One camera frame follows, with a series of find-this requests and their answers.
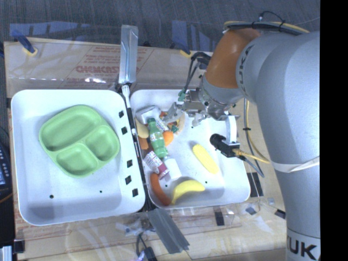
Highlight brown cardboard board red print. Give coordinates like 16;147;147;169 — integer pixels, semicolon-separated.
3;36;287;261

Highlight green divided plate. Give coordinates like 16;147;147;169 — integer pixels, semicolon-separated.
38;104;121;178

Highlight orange fruit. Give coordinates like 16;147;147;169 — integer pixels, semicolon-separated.
162;130;175;147

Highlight white plastic bottle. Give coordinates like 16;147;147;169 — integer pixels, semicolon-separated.
163;156;182;181

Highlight pale yellow toy food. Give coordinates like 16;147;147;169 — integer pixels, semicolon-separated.
135;120;150;139

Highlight beige pizza slice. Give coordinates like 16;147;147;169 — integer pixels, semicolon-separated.
173;113;187;136

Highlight yellow corn cob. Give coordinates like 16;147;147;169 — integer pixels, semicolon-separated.
192;144;220;175

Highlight black block with thin wires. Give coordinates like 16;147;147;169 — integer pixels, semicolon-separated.
143;246;158;261

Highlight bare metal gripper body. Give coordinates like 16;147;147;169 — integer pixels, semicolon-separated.
181;89;232;121

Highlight yellow banana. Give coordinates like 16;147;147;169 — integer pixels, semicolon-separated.
170;179;206;206

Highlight orange sausage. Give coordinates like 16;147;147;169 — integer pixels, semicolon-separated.
150;172;172;207

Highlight white plastic tray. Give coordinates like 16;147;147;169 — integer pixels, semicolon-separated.
129;89;251;210
10;89;146;226

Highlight green plastic bottle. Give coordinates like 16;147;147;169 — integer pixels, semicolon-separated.
147;117;169;159

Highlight black cylinder on white bracket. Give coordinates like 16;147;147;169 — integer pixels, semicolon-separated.
209;114;241;159

